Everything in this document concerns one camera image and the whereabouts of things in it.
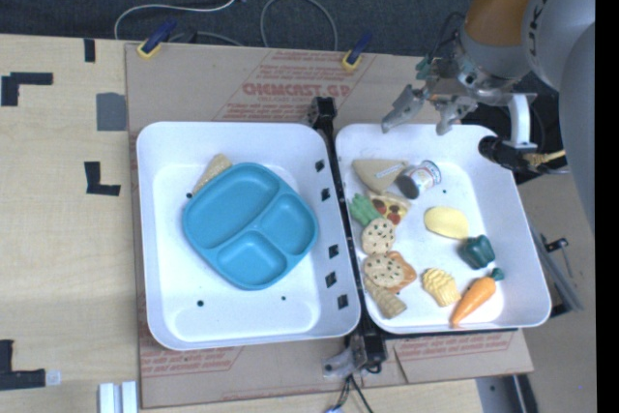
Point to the dark green bell pepper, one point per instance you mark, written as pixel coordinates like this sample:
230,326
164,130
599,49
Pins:
478,251

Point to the black cylinder on white bracket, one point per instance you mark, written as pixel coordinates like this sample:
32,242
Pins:
508,145

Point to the orange toast slice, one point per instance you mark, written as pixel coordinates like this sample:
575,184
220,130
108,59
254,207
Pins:
407,273

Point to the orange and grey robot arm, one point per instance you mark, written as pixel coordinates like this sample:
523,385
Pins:
503,0

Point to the tan waffle cone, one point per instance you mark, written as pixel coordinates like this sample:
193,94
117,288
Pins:
387,301
215,169

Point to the brown cardboard board red print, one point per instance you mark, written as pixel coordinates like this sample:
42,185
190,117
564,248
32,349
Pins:
217,82

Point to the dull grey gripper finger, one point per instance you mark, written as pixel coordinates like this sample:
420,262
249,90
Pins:
446,121
400,109

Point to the pizza slice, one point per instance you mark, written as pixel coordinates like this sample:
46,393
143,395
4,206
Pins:
392,206

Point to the green broccoli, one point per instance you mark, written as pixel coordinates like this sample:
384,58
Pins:
360,209

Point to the yellow oval chip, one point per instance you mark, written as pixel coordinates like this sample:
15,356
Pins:
446,222

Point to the thin black rod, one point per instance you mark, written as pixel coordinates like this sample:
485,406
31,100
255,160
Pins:
341,188

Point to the chocolate chip biscuit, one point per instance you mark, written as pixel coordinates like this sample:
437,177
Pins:
378,236
384,270

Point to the orange carrot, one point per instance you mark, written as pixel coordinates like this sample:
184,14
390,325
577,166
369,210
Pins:
474,300

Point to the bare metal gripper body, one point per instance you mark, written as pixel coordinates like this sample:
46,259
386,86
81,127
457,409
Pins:
457,84

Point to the beige bread wedge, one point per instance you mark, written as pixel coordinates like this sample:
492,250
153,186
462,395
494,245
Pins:
374,174

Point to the white plastic tray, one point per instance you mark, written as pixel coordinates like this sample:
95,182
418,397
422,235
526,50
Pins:
193,304
508,256

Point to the blue divided plate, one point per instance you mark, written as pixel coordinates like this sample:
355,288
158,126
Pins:
249,225

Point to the yellow cupcake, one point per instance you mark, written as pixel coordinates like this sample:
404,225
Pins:
441,286

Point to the small white can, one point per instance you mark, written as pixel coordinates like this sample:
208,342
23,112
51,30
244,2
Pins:
421,179

